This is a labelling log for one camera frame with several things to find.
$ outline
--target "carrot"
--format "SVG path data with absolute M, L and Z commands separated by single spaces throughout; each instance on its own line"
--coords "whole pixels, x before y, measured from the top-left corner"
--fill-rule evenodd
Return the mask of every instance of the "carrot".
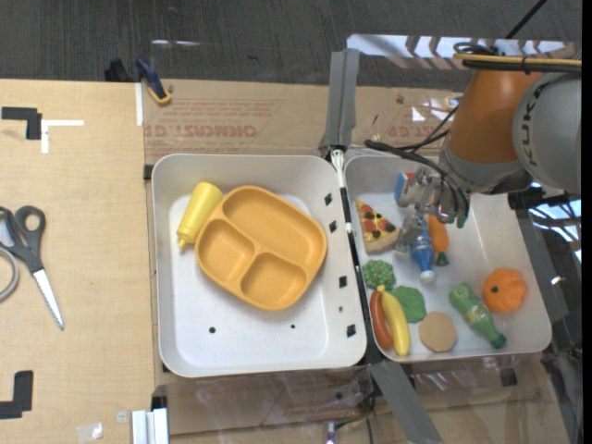
M 445 254 L 450 245 L 450 240 L 448 238 L 448 231 L 446 230 L 446 226 L 442 224 L 436 218 L 436 216 L 428 215 L 427 231 L 429 233 L 430 239 L 432 240 L 432 248 L 434 249 L 434 253 L 437 255 L 436 265 L 449 265 L 450 262 Z
M 378 345 L 383 349 L 392 347 L 393 340 L 390 335 L 384 311 L 382 310 L 382 296 L 380 291 L 373 291 L 370 296 L 370 315 L 372 316 L 372 326 Z

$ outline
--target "orange divided plate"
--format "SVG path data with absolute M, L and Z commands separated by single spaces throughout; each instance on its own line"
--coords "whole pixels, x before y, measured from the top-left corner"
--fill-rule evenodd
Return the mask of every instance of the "orange divided plate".
M 327 238 L 309 215 L 273 192 L 229 192 L 195 242 L 203 272 L 244 301 L 266 310 L 299 300 L 327 254 Z

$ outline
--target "clear plastic sheet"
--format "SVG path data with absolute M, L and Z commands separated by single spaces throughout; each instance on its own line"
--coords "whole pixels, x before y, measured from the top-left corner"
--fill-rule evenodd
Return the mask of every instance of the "clear plastic sheet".
M 387 38 L 391 46 L 377 53 L 381 41 L 381 35 L 347 41 L 361 51 L 353 153 L 364 151 L 366 139 L 395 146 L 422 141 L 458 103 L 472 75 L 443 51 L 450 42 L 400 36 Z M 573 57 L 581 49 L 543 43 L 509 42 L 504 48 L 551 57 Z M 156 104 L 143 84 L 145 164 L 176 153 L 322 156 L 330 55 L 312 65 L 299 64 L 301 57 L 306 53 L 284 64 L 273 48 L 233 54 L 210 43 L 154 42 L 150 63 L 172 102 Z M 437 155 L 439 147 L 435 142 L 419 153 Z M 443 442 L 583 441 L 581 241 L 574 248 L 564 235 L 549 234 L 556 228 L 541 227 L 536 213 L 516 213 L 545 290 L 554 339 L 540 353 L 405 364 Z M 558 286 L 554 278 L 561 278 Z M 156 345 L 154 401 L 168 408 L 171 442 L 411 442 L 363 364 L 188 379 L 159 359 Z

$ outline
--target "green bottle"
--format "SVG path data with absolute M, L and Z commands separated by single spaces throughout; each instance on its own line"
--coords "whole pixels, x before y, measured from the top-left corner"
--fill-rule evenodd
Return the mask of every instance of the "green bottle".
M 469 325 L 487 337 L 493 347 L 499 349 L 506 343 L 506 337 L 500 334 L 493 324 L 491 312 L 475 296 L 469 285 L 461 283 L 448 294 L 448 299 Z

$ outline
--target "pizza slice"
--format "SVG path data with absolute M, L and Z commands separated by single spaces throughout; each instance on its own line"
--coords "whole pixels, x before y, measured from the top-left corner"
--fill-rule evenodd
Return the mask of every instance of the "pizza slice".
M 380 253 L 392 247 L 399 237 L 400 229 L 360 199 L 355 200 L 355 205 L 366 253 Z

